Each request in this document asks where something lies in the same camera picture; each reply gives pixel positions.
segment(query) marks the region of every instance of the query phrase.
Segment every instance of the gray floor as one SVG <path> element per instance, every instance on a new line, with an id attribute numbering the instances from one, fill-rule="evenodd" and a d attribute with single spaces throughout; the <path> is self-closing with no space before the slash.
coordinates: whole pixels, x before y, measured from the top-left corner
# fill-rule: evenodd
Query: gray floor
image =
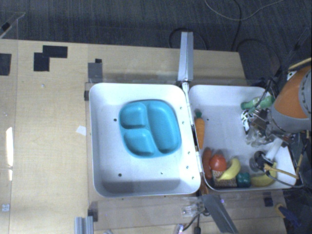
<path id="1" fill-rule="evenodd" d="M 236 0 L 242 17 L 277 0 Z M 239 18 L 233 0 L 207 0 L 218 12 Z M 220 17 L 204 0 L 0 0 L 0 23 L 11 12 L 25 12 L 19 23 L 19 38 L 63 42 L 119 44 L 167 48 L 170 33 L 177 28 L 195 32 L 195 48 L 230 51 L 238 22 Z M 274 74 L 295 47 L 302 32 L 311 33 L 312 0 L 285 0 L 267 7 L 241 22 L 234 49 L 239 46 L 248 79 L 268 78 Z M 263 42 L 247 41 L 256 39 Z M 170 38 L 179 47 L 179 35 Z M 311 56 L 311 35 L 295 51 L 290 63 Z M 287 195 L 288 204 L 303 221 L 311 208 L 297 197 Z M 310 194 L 300 194 L 311 202 Z M 311 219 L 307 222 L 311 228 Z"/>

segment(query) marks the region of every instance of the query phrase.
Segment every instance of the red tomato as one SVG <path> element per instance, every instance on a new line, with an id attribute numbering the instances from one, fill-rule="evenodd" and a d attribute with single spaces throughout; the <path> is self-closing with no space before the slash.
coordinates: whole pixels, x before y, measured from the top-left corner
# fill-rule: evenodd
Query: red tomato
<path id="1" fill-rule="evenodd" d="M 223 172 L 226 170 L 226 160 L 221 154 L 215 154 L 209 162 L 211 170 Z"/>

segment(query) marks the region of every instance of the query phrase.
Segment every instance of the yellow banana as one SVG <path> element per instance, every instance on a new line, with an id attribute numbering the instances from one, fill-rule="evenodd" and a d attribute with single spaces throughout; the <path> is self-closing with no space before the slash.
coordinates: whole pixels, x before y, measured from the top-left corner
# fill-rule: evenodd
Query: yellow banana
<path id="1" fill-rule="evenodd" d="M 240 162 L 237 158 L 232 158 L 230 167 L 217 180 L 229 180 L 235 178 L 240 171 Z"/>
<path id="2" fill-rule="evenodd" d="M 270 175 L 272 177 L 276 177 L 276 171 L 270 171 Z M 253 176 L 250 178 L 251 184 L 255 187 L 265 187 L 269 186 L 274 182 L 274 179 L 266 176 L 265 174 L 260 176 Z"/>

